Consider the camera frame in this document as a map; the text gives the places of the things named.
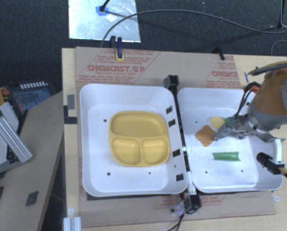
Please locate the brown cardboard board, red print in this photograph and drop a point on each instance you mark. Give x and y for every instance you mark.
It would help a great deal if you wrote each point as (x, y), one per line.
(143, 67)

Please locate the thin black and white rod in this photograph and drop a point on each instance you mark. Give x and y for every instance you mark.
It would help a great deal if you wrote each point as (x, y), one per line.
(182, 133)

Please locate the green celery stick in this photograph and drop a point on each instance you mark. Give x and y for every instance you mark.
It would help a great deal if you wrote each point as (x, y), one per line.
(226, 156)

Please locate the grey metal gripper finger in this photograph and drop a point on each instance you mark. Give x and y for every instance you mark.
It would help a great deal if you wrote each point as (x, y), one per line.
(220, 135)
(223, 127)

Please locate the orange-brown flat biscuit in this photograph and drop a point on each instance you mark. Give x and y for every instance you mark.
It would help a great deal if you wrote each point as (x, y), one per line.
(204, 135)

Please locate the black cylinder on white bracket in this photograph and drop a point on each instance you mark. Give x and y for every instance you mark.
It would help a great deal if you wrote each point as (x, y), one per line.
(270, 164)

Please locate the white plastic tray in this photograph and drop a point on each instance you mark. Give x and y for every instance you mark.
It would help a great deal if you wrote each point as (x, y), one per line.
(225, 177)
(97, 138)

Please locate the yellow divided plate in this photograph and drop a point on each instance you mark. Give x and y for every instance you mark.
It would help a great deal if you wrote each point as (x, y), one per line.
(138, 138)

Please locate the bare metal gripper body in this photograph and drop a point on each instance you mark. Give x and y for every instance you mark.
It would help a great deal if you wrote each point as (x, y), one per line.
(250, 130)

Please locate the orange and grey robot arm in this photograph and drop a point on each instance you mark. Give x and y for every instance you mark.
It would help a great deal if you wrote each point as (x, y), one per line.
(271, 93)

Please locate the yellow round flat biscuit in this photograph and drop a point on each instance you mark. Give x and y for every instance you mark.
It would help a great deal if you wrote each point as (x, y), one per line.
(216, 121)

